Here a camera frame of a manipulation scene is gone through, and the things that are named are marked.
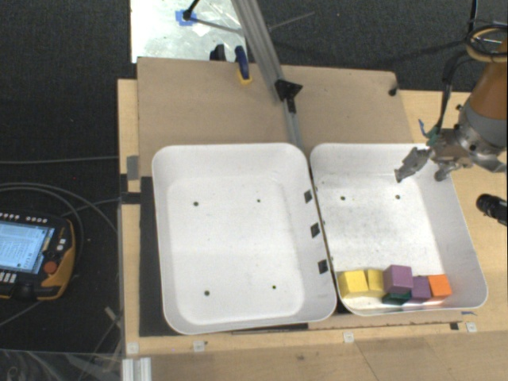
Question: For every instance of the brown cardboard board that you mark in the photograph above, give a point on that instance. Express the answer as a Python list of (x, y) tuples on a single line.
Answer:
[(206, 105)]

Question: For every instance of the orange cube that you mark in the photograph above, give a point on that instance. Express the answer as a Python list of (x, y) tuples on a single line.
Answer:
[(439, 285)]

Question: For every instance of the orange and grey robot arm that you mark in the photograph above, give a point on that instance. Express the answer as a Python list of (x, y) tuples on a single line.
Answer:
[(490, 93)]

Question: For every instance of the yellow cube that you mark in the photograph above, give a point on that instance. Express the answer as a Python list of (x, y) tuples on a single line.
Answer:
[(353, 282), (375, 279)]

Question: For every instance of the white plastic tray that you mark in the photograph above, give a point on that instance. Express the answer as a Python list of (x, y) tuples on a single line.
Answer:
[(238, 244), (381, 228)]

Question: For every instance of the small purple cube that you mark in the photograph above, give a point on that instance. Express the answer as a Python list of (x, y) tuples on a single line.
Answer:
[(421, 288)]

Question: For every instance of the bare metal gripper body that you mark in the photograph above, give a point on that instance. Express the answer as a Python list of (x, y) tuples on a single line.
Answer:
[(456, 147)]

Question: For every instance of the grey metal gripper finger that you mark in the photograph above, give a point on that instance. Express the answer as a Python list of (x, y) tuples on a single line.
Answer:
[(444, 171), (412, 163)]

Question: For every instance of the dark green cube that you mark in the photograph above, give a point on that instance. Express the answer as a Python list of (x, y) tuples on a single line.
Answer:
[(396, 297)]

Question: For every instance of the large purple cube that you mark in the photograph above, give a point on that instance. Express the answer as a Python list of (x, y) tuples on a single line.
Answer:
[(397, 278)]

